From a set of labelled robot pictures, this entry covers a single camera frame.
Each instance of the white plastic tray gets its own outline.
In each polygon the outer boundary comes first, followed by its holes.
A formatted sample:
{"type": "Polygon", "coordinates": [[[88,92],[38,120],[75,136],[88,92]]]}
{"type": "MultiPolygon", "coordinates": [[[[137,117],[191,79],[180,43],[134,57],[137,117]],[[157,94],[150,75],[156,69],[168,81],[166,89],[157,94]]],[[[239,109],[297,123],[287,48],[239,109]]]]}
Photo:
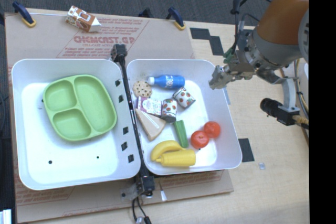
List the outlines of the white plastic tray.
{"type": "MultiPolygon", "coordinates": [[[[164,140],[177,140],[173,124],[166,124],[162,133],[153,141],[147,139],[141,123],[138,121],[140,141],[144,161],[147,168],[157,175],[172,175],[182,173],[205,172],[212,170],[236,168],[242,161],[238,138],[232,122],[224,90],[212,90],[208,82],[212,78],[215,67],[205,60],[133,60],[127,66],[130,89],[135,82],[145,80],[149,76],[162,74],[182,75],[185,87],[196,99],[187,109],[178,105],[176,119],[183,120],[189,139],[196,130],[201,130],[207,121],[220,124],[222,133],[216,139],[210,139],[209,144],[201,150],[195,150],[196,164],[190,167],[164,167],[150,160],[151,150],[164,140]]],[[[152,86],[151,98],[164,100],[171,98],[176,90],[162,89],[152,86]]],[[[136,106],[137,98],[132,93],[132,101],[136,106]]]]}
{"type": "Polygon", "coordinates": [[[106,182],[138,173],[139,150],[121,71],[115,63],[103,59],[25,59],[13,66],[12,82],[18,170],[28,188],[106,182]],[[76,74],[90,74],[101,80],[118,119],[106,134],[70,142],[56,134],[42,99],[49,83],[76,74]]]}

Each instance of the green plate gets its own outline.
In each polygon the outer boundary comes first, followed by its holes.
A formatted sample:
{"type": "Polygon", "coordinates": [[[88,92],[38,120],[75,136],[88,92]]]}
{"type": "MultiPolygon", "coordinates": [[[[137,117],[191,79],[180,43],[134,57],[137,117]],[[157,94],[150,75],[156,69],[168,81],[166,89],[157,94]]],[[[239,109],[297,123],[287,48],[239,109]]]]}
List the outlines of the green plate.
{"type": "Polygon", "coordinates": [[[43,102],[56,133],[68,141],[104,134],[117,122],[105,86],[91,75],[76,75],[50,83],[44,89],[43,102]]]}

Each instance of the cardboard sheet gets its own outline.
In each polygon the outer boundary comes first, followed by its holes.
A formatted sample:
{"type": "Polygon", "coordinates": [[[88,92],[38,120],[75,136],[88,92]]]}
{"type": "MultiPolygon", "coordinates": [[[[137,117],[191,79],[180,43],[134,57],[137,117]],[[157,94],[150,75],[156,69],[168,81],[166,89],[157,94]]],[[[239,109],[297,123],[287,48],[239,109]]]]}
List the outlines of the cardboard sheet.
{"type": "MultiPolygon", "coordinates": [[[[6,43],[11,101],[15,193],[18,223],[130,207],[120,190],[133,179],[35,191],[20,181],[16,156],[11,84],[13,65],[26,58],[108,59],[114,44],[125,44],[126,64],[133,59],[194,59],[188,28],[178,30],[172,20],[95,14],[102,24],[87,33],[65,22],[67,12],[28,9],[37,24],[28,28],[20,14],[6,14],[6,43]]],[[[155,191],[144,204],[233,191],[227,170],[155,178],[155,191]]]]}

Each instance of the toy water bottle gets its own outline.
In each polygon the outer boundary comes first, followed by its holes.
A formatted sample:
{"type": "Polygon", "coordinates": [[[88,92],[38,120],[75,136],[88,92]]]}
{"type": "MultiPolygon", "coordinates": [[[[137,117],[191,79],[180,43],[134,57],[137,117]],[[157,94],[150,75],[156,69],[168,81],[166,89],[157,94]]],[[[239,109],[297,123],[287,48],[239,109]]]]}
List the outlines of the toy water bottle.
{"type": "Polygon", "coordinates": [[[173,75],[162,75],[159,77],[149,77],[149,85],[158,85],[163,88],[175,89],[184,86],[184,77],[183,76],[173,76],[173,75]]]}

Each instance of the red tomato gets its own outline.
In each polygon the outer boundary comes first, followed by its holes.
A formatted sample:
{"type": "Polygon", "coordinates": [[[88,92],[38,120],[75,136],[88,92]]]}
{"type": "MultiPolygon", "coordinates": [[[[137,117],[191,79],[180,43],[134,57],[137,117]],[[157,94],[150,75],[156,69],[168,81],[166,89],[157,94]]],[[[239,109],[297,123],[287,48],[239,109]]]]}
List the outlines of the red tomato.
{"type": "Polygon", "coordinates": [[[210,138],[216,138],[221,133],[220,125],[215,121],[208,121],[204,124],[203,127],[204,132],[206,132],[207,136],[210,138]]]}
{"type": "Polygon", "coordinates": [[[195,131],[191,135],[190,142],[194,148],[202,148],[209,143],[209,137],[203,131],[195,131]]]}

